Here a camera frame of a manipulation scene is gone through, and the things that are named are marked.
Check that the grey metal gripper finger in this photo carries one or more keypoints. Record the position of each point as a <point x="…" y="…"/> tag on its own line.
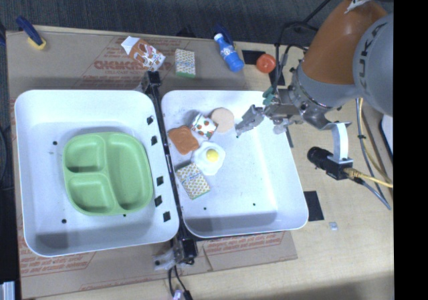
<point x="249" y="120"/>
<point x="280" y="129"/>

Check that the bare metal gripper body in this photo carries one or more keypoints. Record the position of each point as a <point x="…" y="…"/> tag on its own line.
<point x="287" y="110"/>

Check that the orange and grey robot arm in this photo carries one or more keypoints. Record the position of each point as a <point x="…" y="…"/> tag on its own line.
<point x="337" y="48"/>

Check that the tan round biscuit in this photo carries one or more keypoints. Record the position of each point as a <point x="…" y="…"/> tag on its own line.
<point x="223" y="120"/>

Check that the white cup with orange print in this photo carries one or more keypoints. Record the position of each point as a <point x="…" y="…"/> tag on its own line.
<point x="204" y="126"/>

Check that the white plastic tray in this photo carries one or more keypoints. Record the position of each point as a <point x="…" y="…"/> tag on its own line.
<point x="43" y="158"/>
<point x="254" y="171"/>

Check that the red-orange round can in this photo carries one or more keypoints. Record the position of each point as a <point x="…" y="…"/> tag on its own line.
<point x="266" y="63"/>

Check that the white and yellow fried egg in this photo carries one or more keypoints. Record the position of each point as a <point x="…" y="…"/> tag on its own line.
<point x="210" y="158"/>

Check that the blue bottle with white cap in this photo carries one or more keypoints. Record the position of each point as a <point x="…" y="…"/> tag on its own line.
<point x="230" y="54"/>

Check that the brown toast slice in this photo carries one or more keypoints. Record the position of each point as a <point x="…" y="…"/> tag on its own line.
<point x="182" y="141"/>

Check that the yellow patterned carton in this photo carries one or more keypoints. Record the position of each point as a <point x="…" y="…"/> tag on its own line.
<point x="193" y="181"/>

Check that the green and white carton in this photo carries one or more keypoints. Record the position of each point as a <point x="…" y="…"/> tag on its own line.
<point x="185" y="63"/>

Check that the small white block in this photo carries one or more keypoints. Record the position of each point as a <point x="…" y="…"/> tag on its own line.
<point x="333" y="226"/>

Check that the orange and white milk carton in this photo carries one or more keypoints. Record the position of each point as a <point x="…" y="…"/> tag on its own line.
<point x="145" y="53"/>

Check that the green divided plate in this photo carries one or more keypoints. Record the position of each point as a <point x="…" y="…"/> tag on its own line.
<point x="110" y="175"/>

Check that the brown cardboard board, red print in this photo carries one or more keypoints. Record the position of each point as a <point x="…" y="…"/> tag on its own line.
<point x="83" y="58"/>

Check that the black cylinder on white bracket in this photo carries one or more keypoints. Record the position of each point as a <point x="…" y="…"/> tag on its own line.
<point x="329" y="162"/>

